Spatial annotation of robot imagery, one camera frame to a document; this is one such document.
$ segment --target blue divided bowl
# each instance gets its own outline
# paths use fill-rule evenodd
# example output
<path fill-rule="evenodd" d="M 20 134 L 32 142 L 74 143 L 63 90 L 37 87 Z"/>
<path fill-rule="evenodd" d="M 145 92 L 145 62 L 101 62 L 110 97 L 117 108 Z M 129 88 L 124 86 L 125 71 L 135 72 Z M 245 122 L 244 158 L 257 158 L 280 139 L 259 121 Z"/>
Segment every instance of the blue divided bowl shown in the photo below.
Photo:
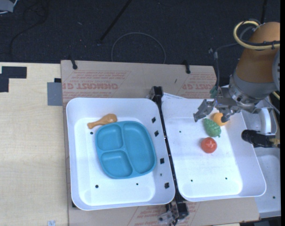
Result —
<path fill-rule="evenodd" d="M 152 139 L 141 123 L 120 121 L 101 126 L 95 135 L 102 169 L 111 178 L 134 178 L 156 166 Z"/>

